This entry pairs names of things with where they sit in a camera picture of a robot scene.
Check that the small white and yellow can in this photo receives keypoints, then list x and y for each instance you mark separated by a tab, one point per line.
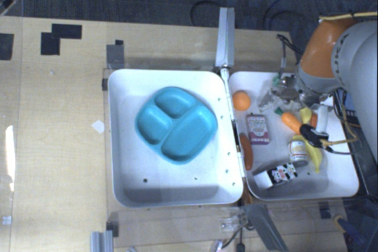
298	153

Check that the pink printed carton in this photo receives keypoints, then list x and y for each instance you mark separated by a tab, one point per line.
257	130

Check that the cow print carton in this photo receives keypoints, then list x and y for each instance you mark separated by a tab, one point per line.
280	174

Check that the orange toy fruit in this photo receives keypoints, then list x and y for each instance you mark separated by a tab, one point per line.
241	101

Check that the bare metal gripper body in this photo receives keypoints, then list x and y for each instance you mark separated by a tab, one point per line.
288	91

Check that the orange-red toy sausage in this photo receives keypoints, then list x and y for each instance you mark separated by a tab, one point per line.
247	153

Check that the blue divided plate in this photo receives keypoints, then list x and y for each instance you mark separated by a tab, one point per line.
177	124

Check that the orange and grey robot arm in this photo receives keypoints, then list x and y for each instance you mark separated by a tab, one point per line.
354	62

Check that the orange toy carrot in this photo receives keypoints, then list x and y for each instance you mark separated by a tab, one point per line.
291	121

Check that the white plastic tray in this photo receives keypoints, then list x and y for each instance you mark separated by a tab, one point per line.
330	180
165	186

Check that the yellow banana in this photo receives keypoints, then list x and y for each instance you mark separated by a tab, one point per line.
314	157

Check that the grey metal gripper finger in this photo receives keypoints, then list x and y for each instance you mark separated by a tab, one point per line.
273	101
265	100

